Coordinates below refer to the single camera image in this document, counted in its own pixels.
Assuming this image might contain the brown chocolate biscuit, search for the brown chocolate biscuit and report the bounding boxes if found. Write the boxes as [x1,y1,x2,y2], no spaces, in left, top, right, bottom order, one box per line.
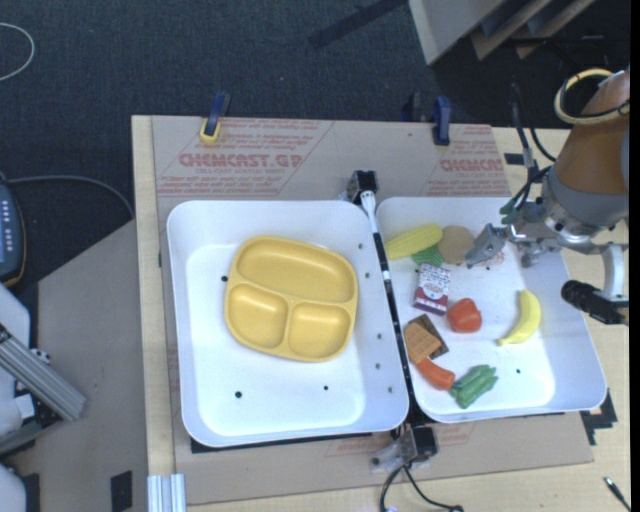
[406,314,450,360]

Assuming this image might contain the yellow banana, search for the yellow banana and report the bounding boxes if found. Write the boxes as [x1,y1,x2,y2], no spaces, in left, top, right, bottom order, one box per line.
[496,288,543,347]

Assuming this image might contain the orange waffle biscuit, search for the orange waffle biscuit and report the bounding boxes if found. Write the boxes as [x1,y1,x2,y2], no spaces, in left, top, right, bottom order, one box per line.
[403,320,442,364]

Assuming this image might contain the orange sausage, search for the orange sausage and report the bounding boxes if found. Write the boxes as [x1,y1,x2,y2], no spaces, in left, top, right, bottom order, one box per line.
[416,357,457,391]

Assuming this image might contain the yellow corn cob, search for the yellow corn cob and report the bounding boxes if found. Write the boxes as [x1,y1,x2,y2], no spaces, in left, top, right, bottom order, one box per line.
[384,223,445,261]

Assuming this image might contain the tan round biscuit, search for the tan round biscuit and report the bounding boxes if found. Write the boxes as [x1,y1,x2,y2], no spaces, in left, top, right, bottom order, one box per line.
[437,225,476,265]

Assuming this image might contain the thin black and white rod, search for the thin black and white rod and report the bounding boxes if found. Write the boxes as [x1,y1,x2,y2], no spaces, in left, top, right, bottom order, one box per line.
[359,190,417,428]

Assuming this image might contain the small colourful printed carton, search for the small colourful printed carton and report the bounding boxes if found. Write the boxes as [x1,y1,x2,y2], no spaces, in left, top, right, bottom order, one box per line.
[412,262,452,317]

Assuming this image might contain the red orange pepper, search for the red orange pepper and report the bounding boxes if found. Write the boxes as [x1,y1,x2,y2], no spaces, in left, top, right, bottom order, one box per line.
[445,297,484,334]

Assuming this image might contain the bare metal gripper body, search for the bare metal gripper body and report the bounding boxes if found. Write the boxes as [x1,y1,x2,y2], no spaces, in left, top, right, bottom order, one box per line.
[508,200,630,256]

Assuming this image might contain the white plastic tray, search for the white plastic tray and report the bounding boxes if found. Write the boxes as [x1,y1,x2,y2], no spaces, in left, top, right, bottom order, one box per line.
[165,199,412,448]
[374,195,608,425]

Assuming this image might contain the brown cardboard board red print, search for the brown cardboard board red print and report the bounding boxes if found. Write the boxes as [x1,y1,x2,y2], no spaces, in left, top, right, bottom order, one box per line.
[149,115,597,507]

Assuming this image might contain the black cylinder on white bracket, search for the black cylinder on white bracket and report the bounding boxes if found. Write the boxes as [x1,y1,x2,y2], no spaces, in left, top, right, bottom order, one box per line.
[560,241,631,327]

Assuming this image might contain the yellow divided plate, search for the yellow divided plate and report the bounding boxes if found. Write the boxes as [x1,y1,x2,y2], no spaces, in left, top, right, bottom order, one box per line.
[223,234,360,364]

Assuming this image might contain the green beans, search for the green beans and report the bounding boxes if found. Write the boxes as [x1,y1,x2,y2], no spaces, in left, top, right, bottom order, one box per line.
[448,364,500,410]

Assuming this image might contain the green lettuce leaf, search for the green lettuce leaf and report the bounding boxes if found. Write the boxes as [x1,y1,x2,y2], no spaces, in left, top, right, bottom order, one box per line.
[410,247,446,269]

